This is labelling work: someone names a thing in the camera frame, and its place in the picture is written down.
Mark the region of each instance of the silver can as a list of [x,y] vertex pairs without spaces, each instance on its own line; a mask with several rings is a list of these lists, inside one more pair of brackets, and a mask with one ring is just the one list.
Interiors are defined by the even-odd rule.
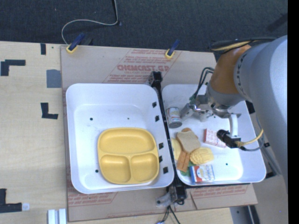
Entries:
[[177,107],[171,107],[166,110],[166,118],[169,128],[178,128],[182,125],[182,119]]

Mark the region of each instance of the cardboard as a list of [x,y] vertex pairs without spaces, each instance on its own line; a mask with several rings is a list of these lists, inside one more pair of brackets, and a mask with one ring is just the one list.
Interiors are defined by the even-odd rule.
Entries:
[[[162,88],[168,84],[197,84],[204,67],[214,67],[213,53],[79,46],[68,54],[61,46],[61,73],[64,105],[64,137],[67,166],[68,220],[83,221],[112,217],[164,213],[156,198],[166,189],[147,189],[86,195],[74,189],[70,177],[65,93],[76,83],[146,84],[152,71],[162,73]],[[188,198],[175,211],[192,211],[256,204],[252,184],[187,189]]]

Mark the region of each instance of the blue clip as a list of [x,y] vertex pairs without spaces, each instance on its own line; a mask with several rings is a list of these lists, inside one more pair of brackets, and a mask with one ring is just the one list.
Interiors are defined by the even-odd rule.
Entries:
[[171,59],[174,55],[174,50],[178,47],[178,44],[179,44],[179,39],[177,39],[174,44],[172,45],[172,47],[170,47],[166,53],[165,53],[165,57],[167,59]]
[[76,39],[66,48],[66,51],[70,54],[74,53],[75,50],[77,50],[78,45],[85,37],[84,33],[79,34],[79,36],[76,37]]

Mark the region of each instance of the light wood surface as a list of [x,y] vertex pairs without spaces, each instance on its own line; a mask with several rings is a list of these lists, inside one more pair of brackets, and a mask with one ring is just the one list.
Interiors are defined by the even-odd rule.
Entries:
[[[26,60],[0,76],[0,188],[6,203],[29,203],[30,210],[0,213],[1,224],[47,223],[47,210],[67,209],[61,88],[47,88],[46,71],[60,70],[60,45],[0,42],[0,61]],[[58,119],[42,119],[41,103]],[[184,223],[232,224],[229,208],[176,213]],[[157,223],[163,214],[76,222]],[[176,223],[170,214],[166,224]]]

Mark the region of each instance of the yellow plate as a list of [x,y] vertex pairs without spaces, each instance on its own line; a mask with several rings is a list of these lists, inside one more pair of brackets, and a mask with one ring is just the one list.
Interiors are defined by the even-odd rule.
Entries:
[[102,175],[116,184],[138,184],[159,173],[158,149],[153,135],[141,128],[112,128],[98,139]]

